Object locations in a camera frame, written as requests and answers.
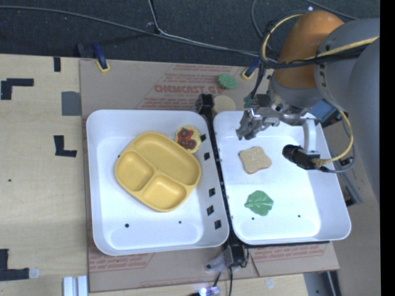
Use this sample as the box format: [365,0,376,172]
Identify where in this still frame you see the green toy waffle biscuit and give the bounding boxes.
[217,73,239,91]

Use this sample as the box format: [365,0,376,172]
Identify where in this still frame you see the yellow divided plate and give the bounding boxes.
[114,131,202,213]

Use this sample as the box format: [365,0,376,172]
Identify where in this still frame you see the toy pizza slice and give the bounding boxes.
[174,125,202,154]

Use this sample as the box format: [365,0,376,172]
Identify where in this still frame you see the brown cardboard board, red print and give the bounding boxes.
[78,59,341,293]

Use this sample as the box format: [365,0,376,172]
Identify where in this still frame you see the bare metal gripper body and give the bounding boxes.
[246,94,313,128]

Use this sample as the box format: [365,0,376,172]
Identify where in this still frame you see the black block with thin wires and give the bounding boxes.
[226,244,250,268]
[195,93,216,115]

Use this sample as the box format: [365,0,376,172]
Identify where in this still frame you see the beige toy bread slice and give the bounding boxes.
[237,146,273,175]

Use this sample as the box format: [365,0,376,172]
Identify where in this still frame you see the white plastic tray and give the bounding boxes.
[212,110,352,246]
[85,109,231,257]

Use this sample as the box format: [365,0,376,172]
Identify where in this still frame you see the black cylinder on white bracket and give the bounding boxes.
[281,118,322,171]

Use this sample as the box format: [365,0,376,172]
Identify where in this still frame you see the green toy lettuce leaf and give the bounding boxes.
[243,190,275,217]

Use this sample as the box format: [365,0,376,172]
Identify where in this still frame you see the beige round toy biscuit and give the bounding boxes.
[213,95,237,112]

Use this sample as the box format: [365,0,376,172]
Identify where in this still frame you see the thin black rod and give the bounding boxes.
[204,110,236,247]

